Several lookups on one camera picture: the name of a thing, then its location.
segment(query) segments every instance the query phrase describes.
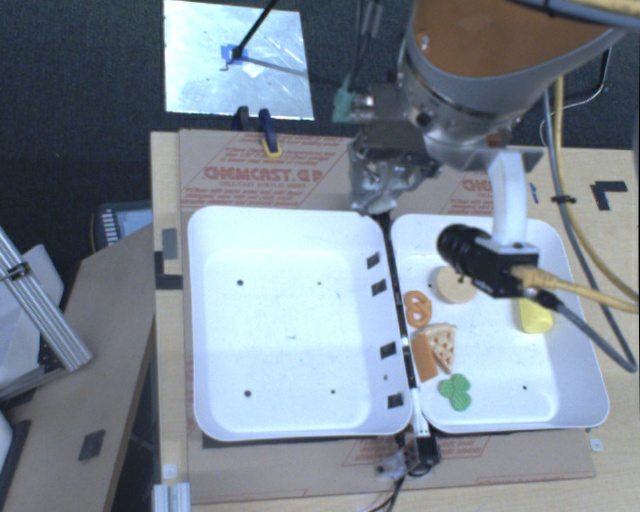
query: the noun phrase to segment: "pretzel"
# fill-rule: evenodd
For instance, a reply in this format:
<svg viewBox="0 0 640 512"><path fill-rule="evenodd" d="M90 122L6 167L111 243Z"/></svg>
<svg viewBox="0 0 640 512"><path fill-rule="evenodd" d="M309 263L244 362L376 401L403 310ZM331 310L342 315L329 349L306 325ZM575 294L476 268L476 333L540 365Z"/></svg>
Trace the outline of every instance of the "pretzel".
<svg viewBox="0 0 640 512"><path fill-rule="evenodd" d="M426 295L417 290L412 290L404 295L405 315L407 323L416 329L427 326L431 320L431 301Z"/></svg>

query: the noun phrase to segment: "metal sheet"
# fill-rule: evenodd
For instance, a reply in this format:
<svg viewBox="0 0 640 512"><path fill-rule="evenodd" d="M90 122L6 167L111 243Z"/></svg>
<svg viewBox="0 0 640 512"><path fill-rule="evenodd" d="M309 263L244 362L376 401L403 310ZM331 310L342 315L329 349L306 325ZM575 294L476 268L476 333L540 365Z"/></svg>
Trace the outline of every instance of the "metal sheet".
<svg viewBox="0 0 640 512"><path fill-rule="evenodd" d="M300 14L272 11L239 62L225 48L242 41L261 9L165 0L165 84L169 112L231 115L247 105L280 119L313 120Z"/></svg>

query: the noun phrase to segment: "black floor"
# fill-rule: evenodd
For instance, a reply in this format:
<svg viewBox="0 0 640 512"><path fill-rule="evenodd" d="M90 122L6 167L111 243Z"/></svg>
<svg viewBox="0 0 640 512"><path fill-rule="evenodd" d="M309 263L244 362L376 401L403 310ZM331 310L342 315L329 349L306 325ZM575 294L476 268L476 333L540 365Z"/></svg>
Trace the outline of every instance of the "black floor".
<svg viewBox="0 0 640 512"><path fill-rule="evenodd" d="M263 1L218 2L262 7ZM411 2L386 0L380 35L358 86L386 79ZM315 122L276 122L282 132L353 135L330 122L351 64L355 0L281 0L301 12ZM607 90L566 114L568 146L629 148L638 111L637 34L613 49ZM595 60L567 79L592 89ZM228 118L164 110L161 0L0 2L0 225L20 250L44 243L64 274L90 253L90 219L106 202L149 199L149 134L229 128ZM514 143L539 145L536 106ZM151 417L141 409L114 510L148 510Z"/></svg>

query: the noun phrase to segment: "toy pizza slice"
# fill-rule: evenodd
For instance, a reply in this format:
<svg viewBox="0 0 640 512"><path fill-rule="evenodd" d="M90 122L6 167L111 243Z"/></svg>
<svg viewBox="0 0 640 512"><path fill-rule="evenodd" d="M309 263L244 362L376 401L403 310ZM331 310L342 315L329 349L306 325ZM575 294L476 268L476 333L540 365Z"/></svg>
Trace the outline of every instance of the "toy pizza slice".
<svg viewBox="0 0 640 512"><path fill-rule="evenodd" d="M424 333L440 367L445 373L451 373L456 326L446 323L430 324L426 327Z"/></svg>

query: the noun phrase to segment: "teal connector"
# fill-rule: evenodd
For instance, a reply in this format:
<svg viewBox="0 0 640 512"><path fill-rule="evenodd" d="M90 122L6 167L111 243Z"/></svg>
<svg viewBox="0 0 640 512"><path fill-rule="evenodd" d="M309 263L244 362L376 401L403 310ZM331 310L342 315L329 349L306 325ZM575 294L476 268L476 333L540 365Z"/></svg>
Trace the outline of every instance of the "teal connector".
<svg viewBox="0 0 640 512"><path fill-rule="evenodd" d="M333 98L333 114L331 121L334 123L350 123L351 122L351 104L353 103L353 92L349 92L349 75L342 82L342 86L336 92Z"/></svg>

